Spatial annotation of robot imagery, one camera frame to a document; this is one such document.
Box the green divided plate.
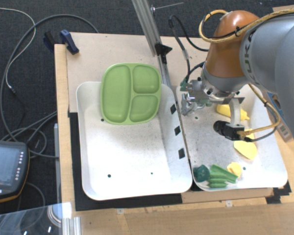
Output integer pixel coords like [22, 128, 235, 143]
[100, 62, 163, 126]

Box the dark green broccoli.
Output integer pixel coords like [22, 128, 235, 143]
[193, 164, 211, 183]

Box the long green pea pod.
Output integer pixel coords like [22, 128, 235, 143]
[209, 164, 239, 184]

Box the white plastic tray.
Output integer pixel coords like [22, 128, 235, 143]
[75, 81, 194, 202]
[175, 82, 289, 192]

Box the small yellow chunk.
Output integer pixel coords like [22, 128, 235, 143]
[226, 162, 243, 178]

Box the yellow banana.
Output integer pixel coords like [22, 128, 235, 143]
[216, 103, 250, 121]

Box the black cylinder on white bracket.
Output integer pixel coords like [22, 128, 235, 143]
[213, 97, 246, 141]

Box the short green pea pod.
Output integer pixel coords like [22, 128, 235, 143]
[207, 177, 230, 184]
[207, 182, 229, 189]

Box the pale flat board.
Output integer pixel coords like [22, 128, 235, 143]
[66, 32, 275, 205]

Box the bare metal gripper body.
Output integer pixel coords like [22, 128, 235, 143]
[185, 79, 237, 107]

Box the yellow flat slice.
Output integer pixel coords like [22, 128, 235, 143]
[233, 139, 258, 161]

